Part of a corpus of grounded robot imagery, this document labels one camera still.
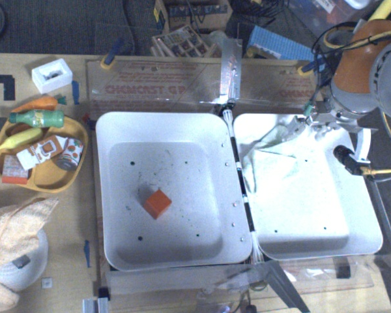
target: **table surface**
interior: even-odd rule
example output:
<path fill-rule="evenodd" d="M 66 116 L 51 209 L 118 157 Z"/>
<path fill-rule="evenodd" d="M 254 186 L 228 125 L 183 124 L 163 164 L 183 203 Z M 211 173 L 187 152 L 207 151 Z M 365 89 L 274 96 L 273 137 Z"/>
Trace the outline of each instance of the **table surface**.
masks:
<path fill-rule="evenodd" d="M 63 107 L 66 115 L 80 119 L 88 112 L 86 55 L 32 55 L 0 53 L 0 74 L 11 74 L 16 79 L 16 100 L 3 100 L 0 86 L 0 117 L 8 117 L 10 110 L 27 100 L 39 96 L 31 80 L 31 70 L 37 66 L 63 58 L 73 71 L 74 80 L 80 83 L 80 104 L 75 106 L 71 87 L 66 86 L 51 93 L 67 98 Z M 81 312 L 82 300 L 92 298 L 100 285 L 98 263 L 98 235 L 96 221 L 96 197 L 94 194 L 93 145 L 89 145 L 83 167 L 74 183 L 57 194 L 60 202 L 52 213 L 44 230 L 49 241 L 48 265 L 42 277 L 52 277 L 53 287 L 42 289 L 40 279 L 20 293 L 20 302 L 9 312 Z M 0 180 L 0 207 L 21 203 L 37 196 L 51 194 L 35 192 L 18 186 L 3 185 Z M 90 242 L 91 267 L 87 267 L 83 247 Z M 383 280 L 378 268 L 369 259 L 368 273 L 373 286 L 344 291 L 320 291 L 302 295 L 312 312 L 391 312 Z M 158 293 L 165 298 L 166 293 Z M 140 299 L 145 302 L 145 295 Z M 187 306 L 195 305 L 193 295 L 182 295 L 179 301 Z M 279 298 L 254 299 L 258 312 L 283 308 Z M 146 306 L 146 308 L 123 308 L 120 301 L 113 300 L 112 312 L 183 312 L 182 308 L 168 308 L 168 305 Z M 279 310 L 278 312 L 297 312 Z"/>

